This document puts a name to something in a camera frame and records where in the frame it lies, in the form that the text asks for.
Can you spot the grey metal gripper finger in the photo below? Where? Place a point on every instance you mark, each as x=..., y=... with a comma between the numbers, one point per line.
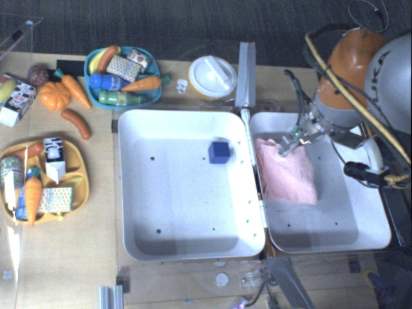
x=288, y=150
x=287, y=140

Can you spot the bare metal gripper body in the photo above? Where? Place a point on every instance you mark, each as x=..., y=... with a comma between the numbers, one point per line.
x=313, y=130

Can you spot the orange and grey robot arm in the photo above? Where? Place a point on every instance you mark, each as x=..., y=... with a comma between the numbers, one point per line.
x=351, y=66

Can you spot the pink cloth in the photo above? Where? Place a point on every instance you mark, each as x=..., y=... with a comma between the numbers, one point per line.
x=286, y=175

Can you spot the blue cube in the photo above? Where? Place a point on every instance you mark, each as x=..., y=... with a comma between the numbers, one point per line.
x=219, y=153

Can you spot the white plastic tray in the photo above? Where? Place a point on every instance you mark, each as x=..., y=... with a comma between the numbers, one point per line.
x=180, y=198
x=325, y=224

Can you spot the white lidded round container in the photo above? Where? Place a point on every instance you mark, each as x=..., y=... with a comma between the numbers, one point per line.
x=212, y=76

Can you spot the small white plastic piece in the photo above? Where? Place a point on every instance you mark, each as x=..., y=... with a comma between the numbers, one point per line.
x=181, y=86

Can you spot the small white round disc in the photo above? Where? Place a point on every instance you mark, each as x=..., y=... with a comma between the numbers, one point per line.
x=222, y=279

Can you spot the orange carrot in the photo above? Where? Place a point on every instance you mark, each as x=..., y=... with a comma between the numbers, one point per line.
x=76, y=90
x=33, y=198
x=143, y=84

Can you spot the orange print white can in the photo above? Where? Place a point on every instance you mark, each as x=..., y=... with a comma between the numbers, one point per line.
x=139, y=58

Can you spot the green plastic bottle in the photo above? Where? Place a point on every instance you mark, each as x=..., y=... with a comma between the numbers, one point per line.
x=119, y=98

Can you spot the yellow patterned carton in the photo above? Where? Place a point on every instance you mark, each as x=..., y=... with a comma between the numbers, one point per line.
x=57, y=200
x=124, y=68

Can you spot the blue plastic bottle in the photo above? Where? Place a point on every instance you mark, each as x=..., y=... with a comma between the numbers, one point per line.
x=107, y=81
x=20, y=208

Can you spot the brown sausage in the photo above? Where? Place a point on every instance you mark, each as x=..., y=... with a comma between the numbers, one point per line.
x=107, y=58
x=76, y=123
x=32, y=151

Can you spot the blue divided plate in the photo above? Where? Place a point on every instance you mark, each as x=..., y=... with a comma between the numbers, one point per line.
x=94, y=90

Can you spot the yellow divided plate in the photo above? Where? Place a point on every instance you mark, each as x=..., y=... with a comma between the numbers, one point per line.
x=78, y=172

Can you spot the cow print milk carton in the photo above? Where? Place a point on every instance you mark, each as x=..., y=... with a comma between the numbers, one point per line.
x=54, y=159
x=17, y=103

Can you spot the orange pumpkin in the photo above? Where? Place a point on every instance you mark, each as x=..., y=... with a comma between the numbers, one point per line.
x=54, y=96

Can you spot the green patterned can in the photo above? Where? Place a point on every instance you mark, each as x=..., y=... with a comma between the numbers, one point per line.
x=11, y=169

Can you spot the yellow green banana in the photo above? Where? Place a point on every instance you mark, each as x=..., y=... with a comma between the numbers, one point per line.
x=7, y=90

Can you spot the black cylinder on white bracket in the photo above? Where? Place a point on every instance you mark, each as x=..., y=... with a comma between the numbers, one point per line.
x=360, y=172

